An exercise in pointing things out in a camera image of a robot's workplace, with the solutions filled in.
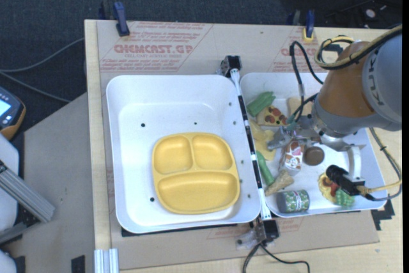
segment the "yellow plate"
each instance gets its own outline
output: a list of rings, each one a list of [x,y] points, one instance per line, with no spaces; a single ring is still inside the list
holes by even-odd
[[[240,194],[233,153],[215,134],[163,137],[153,147],[152,171],[160,203],[177,214],[223,210]]]

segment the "tin can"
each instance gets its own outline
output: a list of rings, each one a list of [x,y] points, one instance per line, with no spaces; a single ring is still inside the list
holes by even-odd
[[[309,196],[305,190],[277,193],[277,207],[281,213],[305,212],[309,208]]]

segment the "white tray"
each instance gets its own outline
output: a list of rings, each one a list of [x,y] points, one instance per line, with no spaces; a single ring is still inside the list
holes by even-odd
[[[310,73],[300,74],[305,86],[305,97],[319,92],[321,85],[315,81]],[[323,81],[326,74],[317,74]],[[240,81],[240,87],[243,93],[243,99],[248,104],[260,93],[273,91],[276,99],[273,105],[278,107],[285,115],[289,115],[287,99],[298,97],[298,84],[295,74],[291,73],[250,73],[245,75]],[[377,187],[385,185],[378,162],[374,155],[370,140],[365,129],[361,129],[354,136],[345,137],[347,143],[365,147],[361,149],[362,171],[361,177],[366,180],[367,187]],[[385,201],[369,201],[362,196],[355,197],[355,203],[352,207],[341,207],[325,199],[318,188],[318,177],[324,173],[329,165],[335,164],[349,171],[349,160],[346,152],[336,152],[329,147],[319,145],[325,152],[323,163],[317,166],[303,165],[301,171],[294,176],[294,184],[286,187],[285,191],[297,191],[305,189],[310,197],[310,207],[306,212],[299,213],[280,213],[277,207],[275,194],[266,197],[266,203],[269,209],[280,217],[296,217],[303,215],[328,214],[335,212],[349,212],[357,210],[371,210],[384,206]],[[279,157],[281,149],[278,149],[273,161],[267,162],[273,176],[278,175]],[[378,191],[373,194],[376,198],[384,198],[387,191]]]
[[[233,83],[219,75],[121,75],[106,89],[116,215],[136,234],[250,222],[260,212],[249,144]],[[236,160],[240,196],[208,214],[167,211],[155,194],[151,154],[170,134],[207,132],[223,138]]]

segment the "blue clamp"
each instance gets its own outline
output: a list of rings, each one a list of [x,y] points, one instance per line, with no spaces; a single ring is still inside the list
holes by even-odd
[[[307,13],[307,20],[305,22],[305,28],[302,30],[302,38],[311,42],[314,39],[314,10],[309,10]]]
[[[118,23],[116,24],[116,29],[118,30],[119,35],[120,36],[129,35],[127,17],[125,16],[125,7],[120,1],[117,1],[116,3],[114,3],[114,6],[112,8],[114,10],[114,18],[118,20]]]

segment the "toy pizza slice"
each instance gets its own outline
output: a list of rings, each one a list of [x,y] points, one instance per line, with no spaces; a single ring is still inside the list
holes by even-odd
[[[280,127],[287,125],[287,117],[273,105],[264,108],[256,119],[257,124],[262,126]]]

